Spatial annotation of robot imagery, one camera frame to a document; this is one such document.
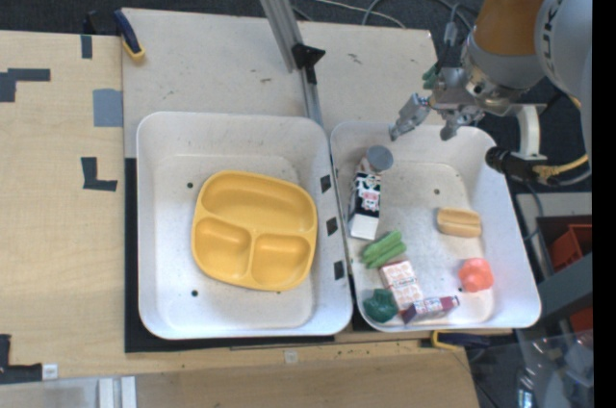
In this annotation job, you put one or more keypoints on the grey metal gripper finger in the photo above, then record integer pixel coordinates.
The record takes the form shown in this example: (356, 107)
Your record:
(409, 112)
(454, 119)

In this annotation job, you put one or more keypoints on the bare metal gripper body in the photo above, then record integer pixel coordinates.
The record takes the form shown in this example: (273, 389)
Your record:
(462, 91)

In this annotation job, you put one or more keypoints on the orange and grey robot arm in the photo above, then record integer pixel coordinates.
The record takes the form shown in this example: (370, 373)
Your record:
(515, 21)

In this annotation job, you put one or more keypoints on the small grey can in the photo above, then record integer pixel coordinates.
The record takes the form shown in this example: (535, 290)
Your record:
(380, 158)

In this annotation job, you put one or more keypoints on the black and white milk carton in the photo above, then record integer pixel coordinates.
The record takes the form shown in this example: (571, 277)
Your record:
(366, 204)

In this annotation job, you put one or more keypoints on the tan hot dog bun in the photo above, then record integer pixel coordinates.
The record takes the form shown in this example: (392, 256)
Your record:
(459, 222)

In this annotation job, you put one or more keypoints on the white plastic tray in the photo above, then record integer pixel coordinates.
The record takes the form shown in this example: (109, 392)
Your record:
(168, 223)
(500, 223)

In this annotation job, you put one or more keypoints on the green pea pods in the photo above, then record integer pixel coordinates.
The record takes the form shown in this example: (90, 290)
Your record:
(384, 249)

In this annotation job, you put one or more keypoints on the orange toy fruit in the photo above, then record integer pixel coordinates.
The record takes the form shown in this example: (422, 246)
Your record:
(476, 275)

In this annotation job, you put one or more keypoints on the pink and white carton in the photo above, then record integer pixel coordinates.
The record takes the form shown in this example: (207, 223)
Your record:
(402, 283)

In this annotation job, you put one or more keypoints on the yellow divided plate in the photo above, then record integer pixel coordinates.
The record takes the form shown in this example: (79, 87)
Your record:
(252, 228)

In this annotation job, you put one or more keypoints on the dark green broccoli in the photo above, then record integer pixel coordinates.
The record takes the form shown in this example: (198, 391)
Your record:
(380, 306)

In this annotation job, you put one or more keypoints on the pale flat board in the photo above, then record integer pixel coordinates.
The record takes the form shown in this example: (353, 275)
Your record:
(216, 64)

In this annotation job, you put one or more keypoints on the black cylinder on white bracket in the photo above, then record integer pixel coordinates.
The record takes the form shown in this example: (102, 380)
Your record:
(512, 163)

